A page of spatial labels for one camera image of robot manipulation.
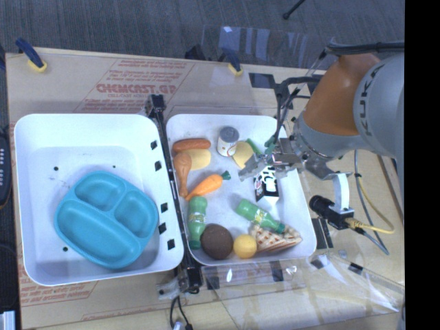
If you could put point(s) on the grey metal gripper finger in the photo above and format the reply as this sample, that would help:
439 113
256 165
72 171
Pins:
284 172
252 168

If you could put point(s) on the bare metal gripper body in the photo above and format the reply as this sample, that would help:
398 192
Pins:
292 155

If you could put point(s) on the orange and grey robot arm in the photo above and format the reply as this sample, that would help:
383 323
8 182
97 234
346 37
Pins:
378 108

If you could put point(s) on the black and white milk carton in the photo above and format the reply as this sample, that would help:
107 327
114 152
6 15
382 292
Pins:
266 187

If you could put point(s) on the small white can grey lid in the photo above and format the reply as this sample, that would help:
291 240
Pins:
227 143

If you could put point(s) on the green toy bottle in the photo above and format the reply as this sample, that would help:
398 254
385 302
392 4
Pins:
256 214
197 218

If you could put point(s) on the orange toy carrot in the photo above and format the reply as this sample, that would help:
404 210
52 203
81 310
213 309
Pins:
206 186

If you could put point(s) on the yellow toy bread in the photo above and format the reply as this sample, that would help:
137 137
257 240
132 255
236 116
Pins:
202 159

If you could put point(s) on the white plastic tray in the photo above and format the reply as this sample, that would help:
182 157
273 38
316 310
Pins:
86 132
223 211

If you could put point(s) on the orange-brown toy sausage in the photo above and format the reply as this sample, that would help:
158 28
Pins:
191 145

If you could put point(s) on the toy pizza slice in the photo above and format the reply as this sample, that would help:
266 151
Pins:
275 241

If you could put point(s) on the brown toy chicken drumstick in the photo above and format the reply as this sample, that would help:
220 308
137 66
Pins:
182 170

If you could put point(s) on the yellow toy ball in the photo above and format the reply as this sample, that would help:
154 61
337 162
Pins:
245 246

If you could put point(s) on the brown toy ball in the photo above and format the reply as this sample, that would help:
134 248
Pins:
216 242

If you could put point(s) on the blue divided plate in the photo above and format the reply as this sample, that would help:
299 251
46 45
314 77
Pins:
103 218

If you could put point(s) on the brown cardboard board red print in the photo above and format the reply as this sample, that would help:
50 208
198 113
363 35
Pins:
86 81

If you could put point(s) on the black cylinder on white bracket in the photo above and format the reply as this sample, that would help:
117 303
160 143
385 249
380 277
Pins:
331 211

